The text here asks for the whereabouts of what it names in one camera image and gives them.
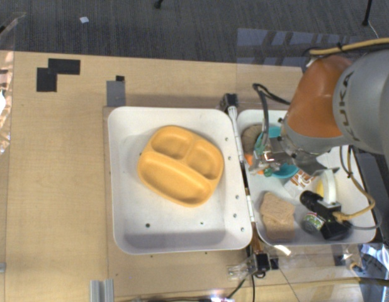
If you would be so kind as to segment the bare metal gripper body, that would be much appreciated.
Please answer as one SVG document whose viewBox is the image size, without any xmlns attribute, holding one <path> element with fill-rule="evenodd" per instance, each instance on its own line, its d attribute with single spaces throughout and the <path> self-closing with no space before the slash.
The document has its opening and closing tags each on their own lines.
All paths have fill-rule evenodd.
<svg viewBox="0 0 389 302">
<path fill-rule="evenodd" d="M 296 165 L 295 160 L 300 156 L 300 151 L 301 149 L 287 137 L 262 137 L 259 160 L 272 170 L 278 170 L 283 164 Z"/>
</svg>

